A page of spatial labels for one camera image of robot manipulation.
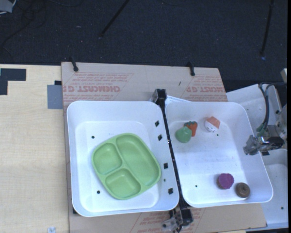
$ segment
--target purple object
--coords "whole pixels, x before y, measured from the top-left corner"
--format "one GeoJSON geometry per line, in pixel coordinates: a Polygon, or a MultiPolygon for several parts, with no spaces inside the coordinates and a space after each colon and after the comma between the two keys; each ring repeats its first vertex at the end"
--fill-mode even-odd
{"type": "Polygon", "coordinates": [[[221,173],[217,179],[217,184],[222,189],[229,189],[234,183],[234,177],[230,173],[221,173]]]}

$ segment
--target cardboard sheet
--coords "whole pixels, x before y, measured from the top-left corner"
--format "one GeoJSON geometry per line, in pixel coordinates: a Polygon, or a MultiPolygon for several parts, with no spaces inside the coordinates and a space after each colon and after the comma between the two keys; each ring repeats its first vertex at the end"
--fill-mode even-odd
{"type": "MultiPolygon", "coordinates": [[[[69,223],[71,233],[162,233],[162,222],[169,212],[133,213],[115,216],[82,217],[73,213],[69,143],[66,110],[76,100],[145,101],[155,89],[166,89],[167,95],[189,101],[227,101],[217,68],[141,66],[121,64],[62,63],[63,103],[65,116],[66,168],[69,223]]],[[[210,233],[265,227],[260,204],[191,208],[194,221],[182,233],[210,233]]]]}

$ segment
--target metal rod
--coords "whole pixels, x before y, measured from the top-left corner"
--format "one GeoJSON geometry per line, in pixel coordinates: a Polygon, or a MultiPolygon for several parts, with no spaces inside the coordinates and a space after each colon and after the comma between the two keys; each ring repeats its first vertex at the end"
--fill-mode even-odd
{"type": "Polygon", "coordinates": [[[102,39],[105,32],[108,30],[108,28],[111,26],[111,24],[114,22],[114,20],[120,15],[120,13],[122,12],[122,10],[125,8],[125,6],[128,4],[129,0],[126,0],[122,6],[119,8],[119,10],[116,12],[116,14],[111,18],[111,20],[109,21],[109,23],[107,24],[107,26],[101,31],[101,33],[99,34],[99,39],[102,39]]]}
{"type": "Polygon", "coordinates": [[[269,27],[270,27],[270,23],[271,23],[273,7],[274,7],[274,0],[271,0],[270,5],[269,5],[269,12],[268,12],[267,24],[266,24],[265,34],[264,34],[263,45],[262,45],[262,49],[260,51],[260,56],[262,57],[262,59],[265,59],[264,50],[265,50],[268,31],[269,31],[269,27]]]}
{"type": "Polygon", "coordinates": [[[156,89],[158,99],[156,100],[156,104],[160,106],[163,114],[163,119],[164,119],[164,124],[165,124],[165,129],[166,129],[166,134],[167,134],[167,139],[168,139],[168,145],[169,145],[169,150],[170,150],[170,155],[173,161],[173,167],[175,171],[175,176],[176,176],[176,181],[177,181],[177,186],[178,186],[178,191],[179,191],[179,202],[178,205],[180,207],[180,212],[182,216],[183,223],[179,228],[179,231],[181,230],[182,226],[187,226],[193,221],[192,213],[191,210],[188,208],[188,204],[183,198],[182,194],[182,189],[181,189],[181,184],[180,184],[180,177],[178,173],[178,168],[175,160],[175,155],[173,151],[173,147],[171,144],[171,139],[170,139],[170,133],[169,133],[169,128],[168,128],[168,122],[167,122],[167,116],[165,113],[165,99],[167,98],[166,91],[164,89],[156,89]]]}

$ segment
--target dark carpet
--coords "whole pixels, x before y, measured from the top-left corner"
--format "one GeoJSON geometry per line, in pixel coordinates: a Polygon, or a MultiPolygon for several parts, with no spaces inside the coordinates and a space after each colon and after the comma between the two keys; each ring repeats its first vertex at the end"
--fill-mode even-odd
{"type": "Polygon", "coordinates": [[[191,62],[218,68],[226,91],[283,81],[288,0],[130,0],[106,29],[124,2],[18,0],[0,15],[0,64],[191,62]]]}

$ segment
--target green plate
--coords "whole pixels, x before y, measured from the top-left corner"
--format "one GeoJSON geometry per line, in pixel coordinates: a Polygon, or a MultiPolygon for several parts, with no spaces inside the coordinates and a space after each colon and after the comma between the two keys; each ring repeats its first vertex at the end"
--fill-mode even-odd
{"type": "Polygon", "coordinates": [[[132,133],[119,134],[99,144],[93,151],[92,164],[105,188],[119,200],[145,192],[161,177],[152,151],[132,133]]]}

